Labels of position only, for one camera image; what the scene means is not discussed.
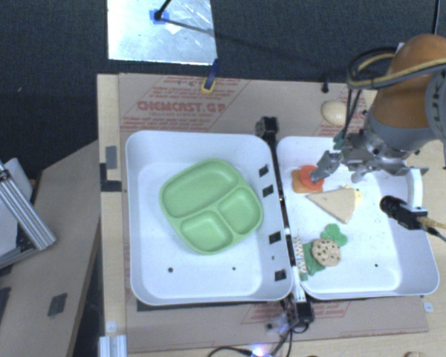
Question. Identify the green divided plate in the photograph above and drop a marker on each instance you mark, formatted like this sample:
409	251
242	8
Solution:
197	195

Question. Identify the small patterned white packet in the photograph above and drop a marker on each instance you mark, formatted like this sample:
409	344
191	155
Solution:
298	247

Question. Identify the red-orange round slice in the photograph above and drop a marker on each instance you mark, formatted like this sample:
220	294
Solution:
305	173

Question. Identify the tan triangular pizza slice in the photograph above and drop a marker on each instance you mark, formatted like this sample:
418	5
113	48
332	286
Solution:
336	203

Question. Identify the orange toast slice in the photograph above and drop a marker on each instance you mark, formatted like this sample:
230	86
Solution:
298	186

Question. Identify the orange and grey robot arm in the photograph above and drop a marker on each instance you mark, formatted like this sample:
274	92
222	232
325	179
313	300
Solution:
405	91

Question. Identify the brown chocolate chip biscuit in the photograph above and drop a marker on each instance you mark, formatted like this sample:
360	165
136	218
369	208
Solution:
325	253

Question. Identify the brown cardboard board red print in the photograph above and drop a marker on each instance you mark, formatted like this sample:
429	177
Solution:
178	102

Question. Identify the white plastic tray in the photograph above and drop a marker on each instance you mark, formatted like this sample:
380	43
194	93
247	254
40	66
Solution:
152	236
375	259

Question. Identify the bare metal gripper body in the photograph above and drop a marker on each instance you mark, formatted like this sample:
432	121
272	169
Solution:
360	151

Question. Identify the thin black and white rod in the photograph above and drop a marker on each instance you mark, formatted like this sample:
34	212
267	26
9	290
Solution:
284	214

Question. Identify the black cylinder on white bracket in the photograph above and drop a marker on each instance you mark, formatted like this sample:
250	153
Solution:
397	208

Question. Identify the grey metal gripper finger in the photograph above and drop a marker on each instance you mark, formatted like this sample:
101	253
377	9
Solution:
361	173
328	162

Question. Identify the beige egg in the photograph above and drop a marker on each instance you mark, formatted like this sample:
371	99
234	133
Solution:
333	112

